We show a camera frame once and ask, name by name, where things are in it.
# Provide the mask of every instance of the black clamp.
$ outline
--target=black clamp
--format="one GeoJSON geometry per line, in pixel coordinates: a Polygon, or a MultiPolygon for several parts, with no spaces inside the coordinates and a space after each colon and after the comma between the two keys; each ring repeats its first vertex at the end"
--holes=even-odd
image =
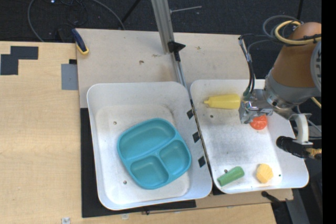
{"type": "Polygon", "coordinates": [[[181,62],[180,59],[180,54],[178,53],[180,50],[182,50],[185,47],[185,45],[174,42],[174,41],[169,41],[168,42],[168,49],[169,52],[173,52],[174,53],[174,57],[176,61],[181,62]]]}

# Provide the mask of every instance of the yellow cable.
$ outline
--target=yellow cable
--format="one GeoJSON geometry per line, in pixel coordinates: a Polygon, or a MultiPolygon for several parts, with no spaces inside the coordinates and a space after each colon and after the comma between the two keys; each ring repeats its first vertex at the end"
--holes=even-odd
{"type": "Polygon", "coordinates": [[[311,98],[311,100],[320,108],[320,109],[322,109],[322,104],[319,102],[319,101],[317,101],[317,99],[315,98],[315,97],[312,97],[311,98]]]}
{"type": "Polygon", "coordinates": [[[287,44],[291,44],[291,45],[304,45],[304,44],[307,44],[307,43],[310,43],[310,42],[313,42],[313,41],[320,41],[321,40],[321,37],[311,38],[311,39],[306,39],[306,40],[292,40],[292,39],[284,38],[283,36],[281,36],[279,34],[279,30],[281,28],[283,28],[283,26],[289,25],[289,24],[301,25],[300,22],[298,22],[298,21],[292,21],[292,20],[288,20],[286,22],[283,22],[283,23],[279,24],[276,27],[276,29],[274,31],[274,34],[277,37],[277,39],[279,39],[280,41],[282,41],[284,43],[287,43],[287,44]]]}

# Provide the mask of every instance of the yellow corn toy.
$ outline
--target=yellow corn toy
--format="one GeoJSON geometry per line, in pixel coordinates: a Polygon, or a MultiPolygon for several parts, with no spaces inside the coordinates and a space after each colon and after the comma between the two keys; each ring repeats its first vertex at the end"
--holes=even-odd
{"type": "Polygon", "coordinates": [[[204,103],[210,108],[239,109],[240,96],[235,93],[216,95],[209,97],[209,99],[205,100],[204,103]]]}

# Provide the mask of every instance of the light wood surface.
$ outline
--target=light wood surface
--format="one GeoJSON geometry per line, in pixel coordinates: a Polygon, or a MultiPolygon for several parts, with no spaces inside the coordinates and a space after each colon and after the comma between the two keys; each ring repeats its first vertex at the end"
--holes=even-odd
{"type": "MultiPolygon", "coordinates": [[[[227,207],[247,204],[249,196],[221,195],[224,202],[203,201],[204,207],[219,208],[133,213],[128,220],[121,215],[82,218],[79,92],[61,89],[61,64],[76,58],[75,44],[0,42],[0,54],[8,54],[10,46],[38,46],[39,56],[19,60],[18,75],[0,76],[3,223],[61,223],[64,217],[71,223],[276,223],[260,193],[250,197],[254,205],[227,207]]],[[[290,190],[270,194],[292,195],[290,190]]]]}

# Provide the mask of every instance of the blue plate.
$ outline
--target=blue plate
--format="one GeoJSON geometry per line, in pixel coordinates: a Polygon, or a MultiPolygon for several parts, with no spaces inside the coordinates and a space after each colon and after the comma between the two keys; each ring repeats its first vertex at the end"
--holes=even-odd
{"type": "Polygon", "coordinates": [[[117,150],[132,178],[145,189],[169,184],[191,165],[191,154],[181,135],[161,118],[141,122],[123,132],[117,150]]]}

